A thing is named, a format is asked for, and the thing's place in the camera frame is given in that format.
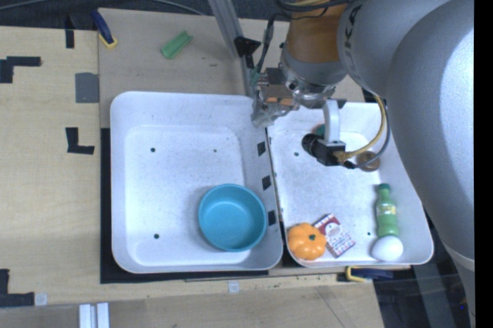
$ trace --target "toy pumpkin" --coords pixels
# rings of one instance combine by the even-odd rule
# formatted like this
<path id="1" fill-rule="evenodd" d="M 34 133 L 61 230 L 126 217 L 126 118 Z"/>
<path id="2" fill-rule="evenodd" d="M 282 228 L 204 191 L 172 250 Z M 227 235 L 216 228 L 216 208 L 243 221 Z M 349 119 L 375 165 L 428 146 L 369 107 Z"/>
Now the toy pumpkin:
<path id="1" fill-rule="evenodd" d="M 317 259 L 325 253 L 326 244 L 325 236 L 309 223 L 293 226 L 287 233 L 287 247 L 297 258 Z"/>

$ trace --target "blue clamp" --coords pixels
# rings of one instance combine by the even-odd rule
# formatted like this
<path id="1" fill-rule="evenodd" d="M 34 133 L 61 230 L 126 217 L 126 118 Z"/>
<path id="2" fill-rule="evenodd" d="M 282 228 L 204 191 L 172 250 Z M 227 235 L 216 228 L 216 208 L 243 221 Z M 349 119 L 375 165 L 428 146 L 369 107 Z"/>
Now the blue clamp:
<path id="1" fill-rule="evenodd" d="M 111 34 L 109 27 L 105 22 L 105 19 L 98 11 L 92 11 L 91 17 L 99 31 L 99 40 L 101 41 L 101 43 L 106 46 L 106 48 L 113 49 L 117 45 L 118 41 Z"/>

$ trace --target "green object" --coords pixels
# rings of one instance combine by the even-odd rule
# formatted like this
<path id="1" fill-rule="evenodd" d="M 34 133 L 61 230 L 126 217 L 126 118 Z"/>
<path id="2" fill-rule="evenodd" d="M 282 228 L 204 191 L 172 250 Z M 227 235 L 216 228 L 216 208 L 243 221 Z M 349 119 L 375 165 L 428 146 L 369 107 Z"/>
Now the green object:
<path id="1" fill-rule="evenodd" d="M 315 135 L 319 135 L 322 138 L 325 136 L 325 124 L 322 124 L 321 126 L 317 127 L 317 130 L 315 131 Z"/>
<path id="2" fill-rule="evenodd" d="M 260 73 L 259 72 L 251 72 L 252 77 L 250 79 L 250 85 L 255 86 L 257 85 L 257 82 L 259 81 L 260 78 Z"/>
<path id="3" fill-rule="evenodd" d="M 161 48 L 161 53 L 167 59 L 173 59 L 182 49 L 192 40 L 192 37 L 183 31 L 179 33 L 175 38 L 171 39 Z"/>
<path id="4" fill-rule="evenodd" d="M 394 200 L 391 198 L 391 188 L 387 183 L 382 183 L 378 186 L 376 213 L 378 237 L 381 238 L 387 235 L 399 236 L 397 210 Z"/>

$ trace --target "green eraser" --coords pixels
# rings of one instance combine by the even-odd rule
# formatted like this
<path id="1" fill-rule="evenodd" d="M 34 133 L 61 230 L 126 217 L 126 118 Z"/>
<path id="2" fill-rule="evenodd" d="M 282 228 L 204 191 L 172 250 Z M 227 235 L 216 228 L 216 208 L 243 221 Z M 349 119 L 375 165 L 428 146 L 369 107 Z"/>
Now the green eraser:
<path id="1" fill-rule="evenodd" d="M 172 59 L 192 40 L 192 37 L 183 31 L 175 38 L 171 39 L 161 48 L 161 53 L 167 58 Z"/>

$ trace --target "wooden table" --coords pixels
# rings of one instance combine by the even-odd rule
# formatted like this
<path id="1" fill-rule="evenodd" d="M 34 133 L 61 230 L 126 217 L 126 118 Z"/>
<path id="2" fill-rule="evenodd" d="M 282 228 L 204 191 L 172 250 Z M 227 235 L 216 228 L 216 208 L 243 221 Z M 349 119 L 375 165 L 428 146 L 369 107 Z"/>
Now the wooden table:
<path id="1" fill-rule="evenodd" d="M 328 318 L 324 315 L 331 309 L 327 294 L 339 293 L 339 303 L 344 299 L 347 305 L 352 305 L 351 302 L 360 299 L 359 304 L 342 310 L 354 321 L 364 321 L 361 326 L 383 326 L 373 286 L 342 286 L 331 274 L 340 268 L 312 271 L 279 265 L 269 276 L 235 279 L 240 285 L 240 293 L 236 295 L 228 294 L 228 280 L 224 279 L 99 282 L 100 130 L 109 126 L 111 99 L 129 89 L 243 94 L 240 62 L 224 54 L 222 36 L 214 18 L 111 9 L 102 9 L 101 13 L 110 20 L 114 31 L 119 31 L 119 23 L 135 23 L 133 37 L 116 37 L 120 48 L 126 48 L 130 56 L 141 53 L 139 62 L 134 58 L 120 61 L 120 49 L 104 49 L 93 31 L 75 30 L 75 48 L 68 49 L 64 30 L 0 28 L 0 59 L 17 55 L 42 58 L 39 67 L 16 66 L 13 83 L 0 84 L 0 269 L 10 269 L 9 292 L 44 293 L 49 305 L 111 302 L 114 310 L 121 302 L 138 301 L 132 303 L 138 307 L 145 300 L 150 302 L 149 299 L 153 301 L 146 303 L 145 308 L 159 309 L 156 305 L 166 300 L 175 305 L 198 305 L 194 308 L 197 316 L 203 314 L 200 308 L 213 300 L 233 302 L 233 311 L 246 303 L 251 310 L 262 308 L 259 316 L 255 312 L 255 317 L 248 316 L 257 319 L 268 318 L 269 302 L 276 309 L 290 300 L 297 303 L 317 300 L 324 310 L 321 315 L 314 315 L 313 310 L 304 311 L 315 320 Z M 165 42 L 186 29 L 193 33 L 196 43 L 168 62 L 164 69 L 162 66 L 157 69 L 152 61 L 156 56 L 152 50 L 156 48 L 139 35 L 139 28 L 146 20 L 154 20 L 156 24 L 158 19 L 163 27 L 160 41 Z M 241 25 L 245 36 L 261 40 L 265 22 L 241 20 Z M 280 22 L 276 28 L 267 64 L 277 64 L 278 46 L 286 34 L 287 23 Z M 142 55 L 143 50 L 147 51 L 146 55 Z M 75 75 L 87 72 L 99 75 L 99 103 L 76 101 Z M 363 100 L 361 90 L 350 80 L 340 85 L 336 96 Z M 95 146 L 92 155 L 67 153 L 65 129 L 68 127 L 79 129 L 80 145 Z M 228 312 L 221 313 L 227 318 Z M 289 319 L 292 312 L 286 306 L 277 313 Z M 5 316 L 6 322 L 12 314 L 9 316 Z M 193 314 L 189 311 L 180 318 L 190 323 Z"/>

